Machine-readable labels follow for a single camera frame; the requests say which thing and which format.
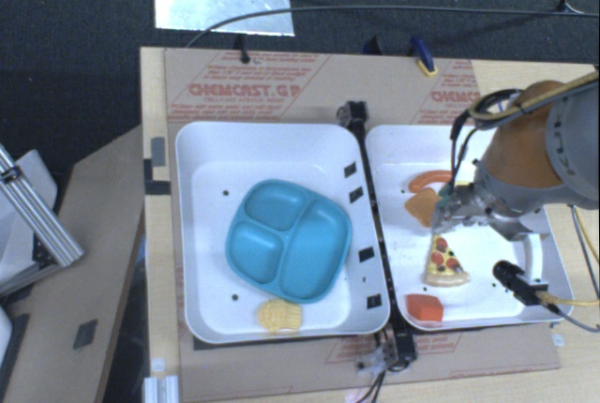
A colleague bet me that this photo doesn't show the yellow ridged crisps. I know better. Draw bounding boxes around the yellow ridged crisps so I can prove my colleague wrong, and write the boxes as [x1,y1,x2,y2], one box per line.
[256,297,304,336]

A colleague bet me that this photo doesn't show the brown cardboard board red print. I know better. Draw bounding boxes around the brown cardboard board red print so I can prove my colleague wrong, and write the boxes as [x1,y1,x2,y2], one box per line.
[163,46,563,398]

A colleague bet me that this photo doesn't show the orange bread slice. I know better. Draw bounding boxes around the orange bread slice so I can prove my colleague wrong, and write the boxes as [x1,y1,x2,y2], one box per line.
[403,187,444,230]

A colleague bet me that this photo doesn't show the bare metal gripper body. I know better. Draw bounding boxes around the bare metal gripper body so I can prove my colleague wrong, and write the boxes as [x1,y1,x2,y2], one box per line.
[442,182,500,229]

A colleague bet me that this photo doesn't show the red cube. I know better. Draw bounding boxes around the red cube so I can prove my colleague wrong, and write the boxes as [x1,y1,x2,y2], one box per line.
[405,292,445,323]

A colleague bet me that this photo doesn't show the blue divided plate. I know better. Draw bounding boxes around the blue divided plate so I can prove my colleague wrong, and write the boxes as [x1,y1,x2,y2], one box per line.
[224,178,353,305]

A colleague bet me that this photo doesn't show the white plastic tray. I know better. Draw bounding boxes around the white plastic tray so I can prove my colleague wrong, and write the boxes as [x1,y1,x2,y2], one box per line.
[174,120,392,345]
[364,124,575,332]

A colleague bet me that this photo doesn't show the black cylinder on white bracket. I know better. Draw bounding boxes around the black cylinder on white bracket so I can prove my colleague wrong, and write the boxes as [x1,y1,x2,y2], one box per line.
[491,231,550,306]

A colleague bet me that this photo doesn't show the pizza slice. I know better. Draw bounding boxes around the pizza slice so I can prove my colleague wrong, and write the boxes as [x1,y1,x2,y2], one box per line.
[423,233,472,288]

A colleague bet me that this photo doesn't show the orange sausage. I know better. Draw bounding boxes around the orange sausage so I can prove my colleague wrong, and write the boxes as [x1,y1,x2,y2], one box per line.
[407,169,455,194]

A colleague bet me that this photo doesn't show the thin black rod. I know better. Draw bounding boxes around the thin black rod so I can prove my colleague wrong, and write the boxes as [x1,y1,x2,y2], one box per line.
[352,119,407,339]

